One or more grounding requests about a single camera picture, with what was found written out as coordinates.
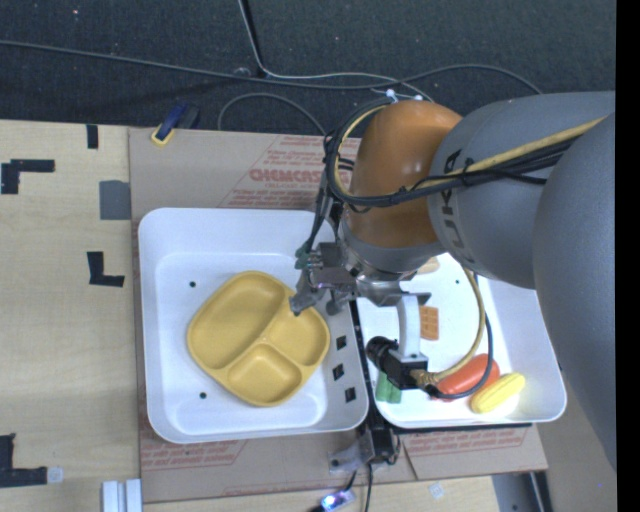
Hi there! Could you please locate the yellow divided plate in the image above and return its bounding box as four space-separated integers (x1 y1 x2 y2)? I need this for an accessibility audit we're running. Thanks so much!
186 270 332 408

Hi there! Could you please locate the yellow corn cob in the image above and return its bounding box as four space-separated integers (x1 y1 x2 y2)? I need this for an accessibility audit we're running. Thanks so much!
469 372 527 415

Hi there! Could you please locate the green block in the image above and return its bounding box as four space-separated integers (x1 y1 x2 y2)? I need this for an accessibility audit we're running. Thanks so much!
375 371 404 403

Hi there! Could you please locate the orange biscuit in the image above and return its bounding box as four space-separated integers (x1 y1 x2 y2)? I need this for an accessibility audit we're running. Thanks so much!
418 305 441 342

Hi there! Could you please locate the black block with thin wires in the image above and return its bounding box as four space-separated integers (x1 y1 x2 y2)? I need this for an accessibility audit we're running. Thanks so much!
372 427 400 464

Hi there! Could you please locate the white plastic tray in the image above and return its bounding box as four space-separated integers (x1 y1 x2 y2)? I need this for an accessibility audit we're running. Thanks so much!
137 207 371 445
356 249 568 430

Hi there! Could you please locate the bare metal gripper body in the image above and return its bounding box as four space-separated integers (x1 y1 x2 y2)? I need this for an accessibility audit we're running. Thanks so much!
305 242 433 308

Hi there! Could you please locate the orange sausage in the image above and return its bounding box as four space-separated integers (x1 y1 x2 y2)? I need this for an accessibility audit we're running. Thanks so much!
436 353 501 402

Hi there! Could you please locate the black cylinder on white bracket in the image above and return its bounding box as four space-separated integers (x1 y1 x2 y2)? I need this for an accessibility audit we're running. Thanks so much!
365 294 432 392

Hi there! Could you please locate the brown cardboard board red print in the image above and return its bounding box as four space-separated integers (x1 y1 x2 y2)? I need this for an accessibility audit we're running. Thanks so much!
128 127 549 504

